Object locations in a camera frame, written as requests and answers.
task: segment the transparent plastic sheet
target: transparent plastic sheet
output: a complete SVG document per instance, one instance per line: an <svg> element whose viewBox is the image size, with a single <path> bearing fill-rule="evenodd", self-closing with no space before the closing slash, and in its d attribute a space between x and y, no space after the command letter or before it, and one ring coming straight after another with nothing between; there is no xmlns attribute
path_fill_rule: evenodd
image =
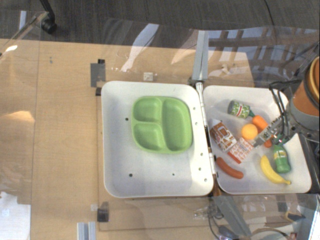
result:
<svg viewBox="0 0 320 240"><path fill-rule="evenodd" d="M204 86L268 88L274 81L302 79L310 62L319 55L319 30L280 26L243 29L234 24L230 26L232 30L207 32L208 76ZM101 88L110 81L190 84L199 32L110 19L105 25L103 37L106 46L99 55L99 59L105 60L105 75L97 78L96 86ZM288 98L292 93L289 89L286 93ZM98 117L101 114L99 99ZM99 132L102 131L101 125L102 120L98 118ZM101 231L193 227L191 231L197 232L198 237L215 239L208 214L218 211L217 206L212 206L217 197L115 199L106 193L102 183L102 136L98 138L98 153L99 205L107 202L110 216L107 223L99 224ZM295 234L291 233L298 232L297 239L307 239L313 228L313 216L319 210L316 194L234 195L232 199L250 231L255 232L251 239L295 239ZM308 213L308 219L302 218L298 222L284 219L286 212L300 215L304 207L315 211L312 215ZM219 228L213 221L210 223L218 239L227 239L219 235ZM228 221L219 220L217 224L220 223L230 229ZM199 234L196 227L204 228ZM161 239L151 231L146 232L145 237Z"/></svg>
<svg viewBox="0 0 320 240"><path fill-rule="evenodd" d="M45 16L0 10L2 240L30 237L40 23Z"/></svg>

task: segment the yellow banana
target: yellow banana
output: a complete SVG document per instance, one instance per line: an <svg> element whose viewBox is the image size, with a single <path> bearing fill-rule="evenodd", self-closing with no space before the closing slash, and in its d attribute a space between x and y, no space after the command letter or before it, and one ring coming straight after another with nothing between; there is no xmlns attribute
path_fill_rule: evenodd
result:
<svg viewBox="0 0 320 240"><path fill-rule="evenodd" d="M271 167L269 159L266 155L263 155L260 160L260 166L264 175L273 183L285 183L290 185L291 181L285 180L279 174L277 174L274 169Z"/></svg>

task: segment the chair caster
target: chair caster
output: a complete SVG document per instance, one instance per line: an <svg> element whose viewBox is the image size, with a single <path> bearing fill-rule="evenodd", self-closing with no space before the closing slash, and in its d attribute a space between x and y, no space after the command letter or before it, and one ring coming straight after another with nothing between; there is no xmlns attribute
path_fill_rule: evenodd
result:
<svg viewBox="0 0 320 240"><path fill-rule="evenodd" d="M41 23L41 28L48 34L52 34L57 29L57 24L51 19L47 18Z"/></svg>

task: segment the white tray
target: white tray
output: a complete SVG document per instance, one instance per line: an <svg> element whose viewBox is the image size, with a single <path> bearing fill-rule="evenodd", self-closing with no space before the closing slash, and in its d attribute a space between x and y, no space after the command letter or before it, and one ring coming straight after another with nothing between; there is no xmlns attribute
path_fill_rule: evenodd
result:
<svg viewBox="0 0 320 240"><path fill-rule="evenodd" d="M141 150L131 110L142 96L178 98L189 108L193 141L179 154ZM204 196L213 188L204 123L196 90L184 84L111 81L102 88L104 185L118 198Z"/></svg>
<svg viewBox="0 0 320 240"><path fill-rule="evenodd" d="M251 110L265 118L270 123L277 118L280 113L273 100L272 93L265 88L232 87L232 86L208 86L203 92L205 112L207 119L214 118L222 120L224 125L230 130L236 139L241 137L243 125L251 123L252 118L242 119L227 114L228 104L231 100L242 101L250 105ZM288 103L283 94L284 105ZM286 180L290 180L291 185L275 184L270 182L260 169L260 158L267 155L270 163L273 164L273 148L261 146L251 151L245 160L238 164L228 154L222 152L219 147L211 141L213 153L217 157L222 157L231 167L243 172L242 179L235 179L224 173L217 165L219 186L229 194L289 194L306 193L311 187L311 177L307 167L304 152L300 139L295 135L284 147L287 151L291 171L283 174Z"/></svg>

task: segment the green plate compartment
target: green plate compartment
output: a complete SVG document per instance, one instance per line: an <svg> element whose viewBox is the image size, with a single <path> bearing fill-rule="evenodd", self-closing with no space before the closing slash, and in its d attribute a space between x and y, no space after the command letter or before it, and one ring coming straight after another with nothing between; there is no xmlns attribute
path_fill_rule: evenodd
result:
<svg viewBox="0 0 320 240"><path fill-rule="evenodd" d="M192 125L187 105L177 98L144 96L132 107L132 135L142 149L176 154L192 144Z"/></svg>

